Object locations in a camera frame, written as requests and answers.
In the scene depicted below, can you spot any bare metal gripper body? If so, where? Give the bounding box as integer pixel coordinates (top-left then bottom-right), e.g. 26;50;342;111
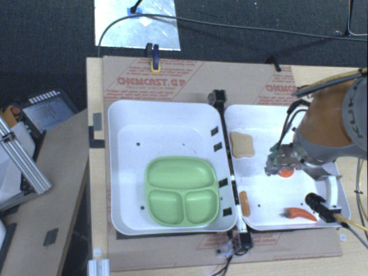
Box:
271;144;306;171

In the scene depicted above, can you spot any white plastic tray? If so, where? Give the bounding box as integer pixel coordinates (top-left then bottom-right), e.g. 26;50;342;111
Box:
224;104;352;231
107;99;239;236

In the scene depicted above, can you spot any tan toy bread slice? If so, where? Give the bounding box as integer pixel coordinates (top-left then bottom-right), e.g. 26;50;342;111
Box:
229;131;255;159

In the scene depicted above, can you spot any thin black and white rod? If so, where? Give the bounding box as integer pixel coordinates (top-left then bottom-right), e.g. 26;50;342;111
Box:
216;101;248;236

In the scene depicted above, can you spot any orange toy sausage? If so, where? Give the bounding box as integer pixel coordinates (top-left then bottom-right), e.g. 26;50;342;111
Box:
239;190;251;217

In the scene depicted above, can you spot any orange toy carrot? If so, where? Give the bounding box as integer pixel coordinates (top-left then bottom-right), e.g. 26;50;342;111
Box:
281;207;318;222

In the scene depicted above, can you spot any green divided plate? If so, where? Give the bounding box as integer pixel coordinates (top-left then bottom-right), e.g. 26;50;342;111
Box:
144;155;221;228

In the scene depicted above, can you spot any brown cardboard board red print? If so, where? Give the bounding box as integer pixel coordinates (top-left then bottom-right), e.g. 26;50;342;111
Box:
102;56;343;273

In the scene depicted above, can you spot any black cylinder on white bracket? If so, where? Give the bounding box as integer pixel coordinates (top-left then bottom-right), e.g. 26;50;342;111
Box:
305;175;343;223

